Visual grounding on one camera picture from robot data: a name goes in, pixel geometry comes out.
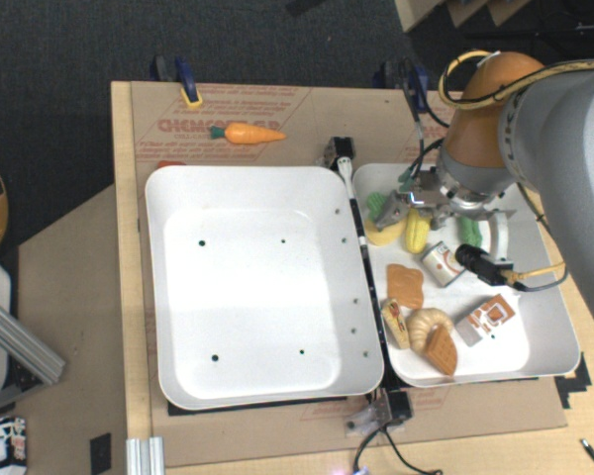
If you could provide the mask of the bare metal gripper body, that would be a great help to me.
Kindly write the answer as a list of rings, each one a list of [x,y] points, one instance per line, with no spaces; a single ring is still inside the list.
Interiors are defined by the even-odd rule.
[[[410,208],[431,212],[435,218],[457,215],[487,220],[487,206],[515,182],[505,168],[433,167],[405,171],[398,178],[398,192]]]

